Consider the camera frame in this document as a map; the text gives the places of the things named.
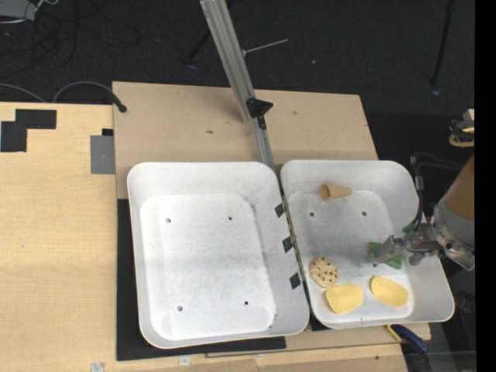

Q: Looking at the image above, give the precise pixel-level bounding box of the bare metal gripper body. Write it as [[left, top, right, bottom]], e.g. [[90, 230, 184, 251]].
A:
[[403, 222, 475, 272]]

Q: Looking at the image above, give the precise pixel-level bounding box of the green toy leaf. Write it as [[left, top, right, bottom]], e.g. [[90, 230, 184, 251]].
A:
[[367, 240, 406, 271]]

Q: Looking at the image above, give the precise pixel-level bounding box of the white plastic tray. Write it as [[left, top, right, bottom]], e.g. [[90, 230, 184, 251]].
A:
[[279, 159, 456, 331], [126, 160, 312, 350]]

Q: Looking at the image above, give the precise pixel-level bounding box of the yellow toy crisp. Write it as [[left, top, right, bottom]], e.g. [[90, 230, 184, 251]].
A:
[[324, 283, 365, 316], [370, 274, 410, 309]]

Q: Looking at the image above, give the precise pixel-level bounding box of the beige chocolate chip biscuit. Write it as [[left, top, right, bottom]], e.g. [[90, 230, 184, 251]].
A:
[[308, 256, 339, 290]]

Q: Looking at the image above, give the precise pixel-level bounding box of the tan toy ice cream cone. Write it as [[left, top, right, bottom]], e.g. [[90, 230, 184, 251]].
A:
[[319, 183, 354, 202]]

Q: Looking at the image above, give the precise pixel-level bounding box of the brown cardboard board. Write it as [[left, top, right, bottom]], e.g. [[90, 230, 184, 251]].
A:
[[112, 81, 433, 359]]

